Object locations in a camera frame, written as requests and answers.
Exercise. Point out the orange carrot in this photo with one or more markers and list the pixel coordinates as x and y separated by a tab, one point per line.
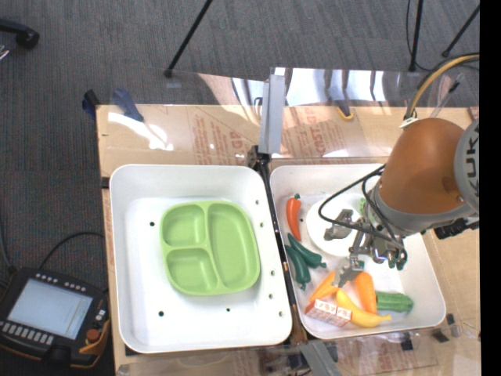
366	292
324	287

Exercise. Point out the orange chili pepper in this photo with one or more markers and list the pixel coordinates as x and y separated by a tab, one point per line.
293	215

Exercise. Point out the yellow banana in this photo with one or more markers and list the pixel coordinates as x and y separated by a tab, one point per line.
358	315

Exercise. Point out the white round plate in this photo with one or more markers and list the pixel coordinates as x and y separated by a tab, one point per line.
318	225

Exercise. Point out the red and white carton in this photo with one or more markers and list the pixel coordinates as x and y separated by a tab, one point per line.
326	312

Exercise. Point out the white plastic tray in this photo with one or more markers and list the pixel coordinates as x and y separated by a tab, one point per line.
141	272
420	284

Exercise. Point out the brown cardboard board red print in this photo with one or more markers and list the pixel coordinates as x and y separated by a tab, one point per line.
219	135

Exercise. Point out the black cylinder on white bracket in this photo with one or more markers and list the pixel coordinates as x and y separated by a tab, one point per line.
450	228

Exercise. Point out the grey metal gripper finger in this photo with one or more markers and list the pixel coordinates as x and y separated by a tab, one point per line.
349	272
339	229

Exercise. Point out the black tripod stand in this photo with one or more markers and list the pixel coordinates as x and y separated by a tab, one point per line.
193	30
417	26

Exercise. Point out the green divided plate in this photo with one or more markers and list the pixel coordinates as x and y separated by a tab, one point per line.
231	245

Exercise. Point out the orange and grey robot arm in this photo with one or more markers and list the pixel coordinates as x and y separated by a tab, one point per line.
420	167

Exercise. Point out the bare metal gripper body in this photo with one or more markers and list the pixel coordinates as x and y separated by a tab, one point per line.
377	245

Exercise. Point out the green cucumber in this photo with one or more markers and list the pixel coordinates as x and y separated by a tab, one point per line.
395	302

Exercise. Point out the dark green chili pepper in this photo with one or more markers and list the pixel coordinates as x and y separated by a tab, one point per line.
307	254
299	268

